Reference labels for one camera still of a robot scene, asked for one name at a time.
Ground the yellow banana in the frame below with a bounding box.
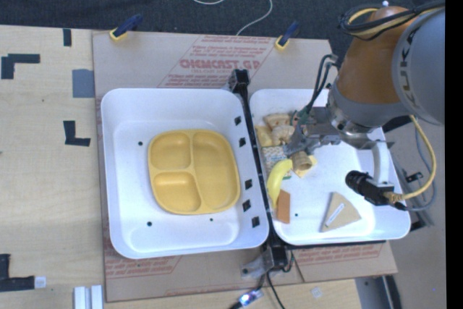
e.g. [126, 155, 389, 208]
[266, 158, 294, 209]

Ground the white printed carton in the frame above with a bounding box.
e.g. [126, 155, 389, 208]
[260, 145, 289, 169]

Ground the white plastic tray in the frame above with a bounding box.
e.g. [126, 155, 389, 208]
[249, 88, 412, 247]
[100, 88, 271, 261]

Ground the black cylinder on white bracket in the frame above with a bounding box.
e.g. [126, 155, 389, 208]
[344, 140, 396, 207]

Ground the flat yellow square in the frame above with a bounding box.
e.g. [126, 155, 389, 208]
[291, 154, 319, 179]

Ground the black block with thin wires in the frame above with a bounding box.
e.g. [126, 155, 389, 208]
[230, 69, 252, 96]
[263, 242, 291, 271]

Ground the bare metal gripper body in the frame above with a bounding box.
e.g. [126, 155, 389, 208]
[298, 106, 378, 151]

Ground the tan waffle biscuit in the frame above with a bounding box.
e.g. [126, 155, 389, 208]
[263, 113, 292, 131]

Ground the yellow divided plate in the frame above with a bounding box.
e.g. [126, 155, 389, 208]
[147, 129, 242, 216]

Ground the brown cardboard board red print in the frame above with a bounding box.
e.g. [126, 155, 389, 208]
[91, 30, 399, 303]

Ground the yellow cheese piece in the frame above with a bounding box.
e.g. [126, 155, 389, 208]
[254, 124, 274, 148]

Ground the tan ridged cone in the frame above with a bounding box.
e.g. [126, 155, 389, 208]
[290, 151, 313, 173]

